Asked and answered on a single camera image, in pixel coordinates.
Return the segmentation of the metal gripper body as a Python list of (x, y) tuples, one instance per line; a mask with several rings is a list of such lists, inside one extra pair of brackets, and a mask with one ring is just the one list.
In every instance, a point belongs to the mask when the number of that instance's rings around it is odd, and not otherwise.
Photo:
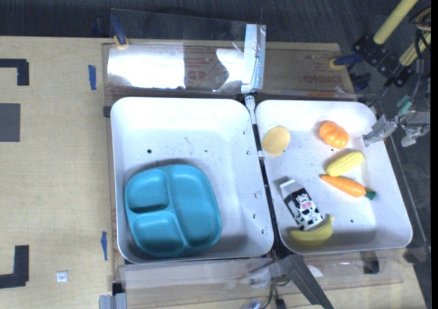
[(430, 112), (410, 111), (397, 115), (397, 121), (402, 127), (422, 127), (430, 125)]

